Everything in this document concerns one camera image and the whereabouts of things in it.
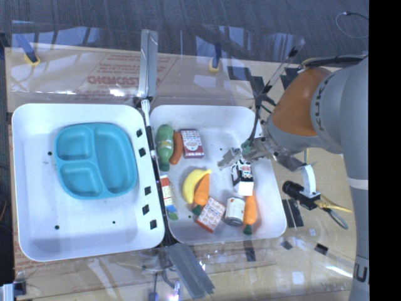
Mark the blue divided plate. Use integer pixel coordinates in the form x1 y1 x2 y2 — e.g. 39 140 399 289
53 122 139 201

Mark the white can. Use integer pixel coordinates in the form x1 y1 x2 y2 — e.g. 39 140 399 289
222 196 246 227

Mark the brown cardboard board red print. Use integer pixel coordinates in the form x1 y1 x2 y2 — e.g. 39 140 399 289
4 45 357 298

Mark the black cylinder on white bracket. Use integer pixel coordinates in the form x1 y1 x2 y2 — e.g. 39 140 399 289
281 164 322 211

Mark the black and white milk carton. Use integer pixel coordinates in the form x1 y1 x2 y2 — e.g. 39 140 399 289
231 157 255 198

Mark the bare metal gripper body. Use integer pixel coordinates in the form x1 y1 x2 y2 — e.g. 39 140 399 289
240 135 281 164

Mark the red and white carton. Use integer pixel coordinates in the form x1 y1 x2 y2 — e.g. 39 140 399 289
179 129 206 160

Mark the white plastic tray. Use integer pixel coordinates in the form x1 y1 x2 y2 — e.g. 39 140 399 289
11 102 166 263
149 104 288 245

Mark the yellow banana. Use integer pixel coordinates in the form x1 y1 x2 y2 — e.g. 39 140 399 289
181 168 212 205

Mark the green plastic bottle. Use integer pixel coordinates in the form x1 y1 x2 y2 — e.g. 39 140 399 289
155 124 175 172

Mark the orange sausage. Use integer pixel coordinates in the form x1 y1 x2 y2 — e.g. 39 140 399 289
169 130 184 166

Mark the orange and white packet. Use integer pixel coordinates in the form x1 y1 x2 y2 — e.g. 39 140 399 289
194 196 227 235

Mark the orange carrot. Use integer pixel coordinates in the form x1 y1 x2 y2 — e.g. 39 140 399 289
242 195 259 236
191 173 211 216

